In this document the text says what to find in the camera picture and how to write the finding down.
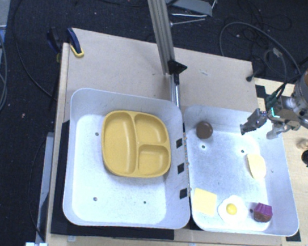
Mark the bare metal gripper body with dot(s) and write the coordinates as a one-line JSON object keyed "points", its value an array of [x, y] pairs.
{"points": [[285, 115]]}

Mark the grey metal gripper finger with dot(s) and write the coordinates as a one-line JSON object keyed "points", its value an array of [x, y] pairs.
{"points": [[276, 130], [254, 121]]}

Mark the pale beige lumpy toy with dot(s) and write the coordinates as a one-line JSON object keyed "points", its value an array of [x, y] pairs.
{"points": [[307, 143]]}

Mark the pale yellow rounded cheese slice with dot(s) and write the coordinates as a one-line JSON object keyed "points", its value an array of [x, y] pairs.
{"points": [[257, 166]]}

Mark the brown round biscuit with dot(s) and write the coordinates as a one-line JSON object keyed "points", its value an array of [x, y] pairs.
{"points": [[204, 130]]}

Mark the white plastic tray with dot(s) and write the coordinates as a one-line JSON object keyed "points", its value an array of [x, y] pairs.
{"points": [[119, 200], [221, 169]]}

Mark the thin black and white rod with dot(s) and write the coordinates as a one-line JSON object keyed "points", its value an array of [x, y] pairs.
{"points": [[187, 161]]}

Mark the purple and brown cupcake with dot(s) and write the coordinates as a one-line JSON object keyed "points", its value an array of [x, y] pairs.
{"points": [[262, 212]]}

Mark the white and yellow fried egg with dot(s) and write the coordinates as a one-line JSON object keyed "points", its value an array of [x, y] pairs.
{"points": [[233, 209]]}

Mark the yellow square cheese slice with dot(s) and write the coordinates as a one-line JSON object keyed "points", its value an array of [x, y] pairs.
{"points": [[204, 202]]}

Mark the yellow divided plate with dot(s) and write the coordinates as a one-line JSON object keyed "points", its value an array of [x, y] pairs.
{"points": [[122, 143]]}

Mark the brown cardboard board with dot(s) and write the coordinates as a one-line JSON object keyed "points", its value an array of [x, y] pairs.
{"points": [[122, 66]]}

